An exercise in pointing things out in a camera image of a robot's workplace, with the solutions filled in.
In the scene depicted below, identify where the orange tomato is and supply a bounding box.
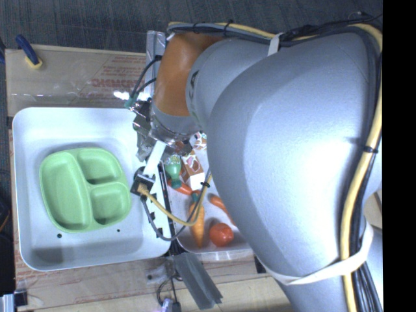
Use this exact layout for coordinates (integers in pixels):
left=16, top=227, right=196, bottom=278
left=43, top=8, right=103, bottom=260
left=209, top=222, right=235, bottom=248

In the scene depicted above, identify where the green bottle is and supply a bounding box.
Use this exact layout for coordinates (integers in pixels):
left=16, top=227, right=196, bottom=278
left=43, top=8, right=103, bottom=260
left=163, top=154, right=183, bottom=190

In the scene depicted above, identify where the brown cardboard board red print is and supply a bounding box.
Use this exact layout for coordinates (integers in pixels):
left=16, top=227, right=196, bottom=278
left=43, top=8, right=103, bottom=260
left=5, top=44, right=293, bottom=312

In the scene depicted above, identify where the black cylinder on white bracket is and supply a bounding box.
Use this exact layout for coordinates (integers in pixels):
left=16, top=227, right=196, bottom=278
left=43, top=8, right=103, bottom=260
left=130, top=140, right=167, bottom=197

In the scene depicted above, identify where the small orange carrot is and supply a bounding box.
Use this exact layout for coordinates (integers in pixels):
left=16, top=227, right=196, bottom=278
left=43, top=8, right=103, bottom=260
left=166, top=178, right=194, bottom=196

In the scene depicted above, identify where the large orange carrot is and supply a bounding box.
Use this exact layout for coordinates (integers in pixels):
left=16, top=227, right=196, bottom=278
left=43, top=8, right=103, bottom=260
left=188, top=190, right=206, bottom=249

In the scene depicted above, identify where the white carton with brown patches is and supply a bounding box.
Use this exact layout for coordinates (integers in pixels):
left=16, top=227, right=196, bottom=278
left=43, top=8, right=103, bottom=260
left=179, top=131, right=209, bottom=192

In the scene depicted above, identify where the white plastic tray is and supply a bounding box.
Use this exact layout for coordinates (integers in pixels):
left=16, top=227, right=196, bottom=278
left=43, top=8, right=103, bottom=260
left=12, top=107, right=172, bottom=272
left=158, top=131, right=258, bottom=261

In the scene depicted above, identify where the green divided plate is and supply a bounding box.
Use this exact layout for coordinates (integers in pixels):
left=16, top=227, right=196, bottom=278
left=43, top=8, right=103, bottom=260
left=38, top=147, right=133, bottom=235

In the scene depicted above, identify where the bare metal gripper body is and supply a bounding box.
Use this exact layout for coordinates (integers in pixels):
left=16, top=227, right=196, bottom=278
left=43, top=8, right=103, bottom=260
left=131, top=98, right=196, bottom=147

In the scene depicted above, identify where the thin black and white rod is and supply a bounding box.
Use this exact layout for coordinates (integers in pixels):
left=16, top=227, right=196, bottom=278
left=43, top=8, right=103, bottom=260
left=157, top=161, right=179, bottom=257

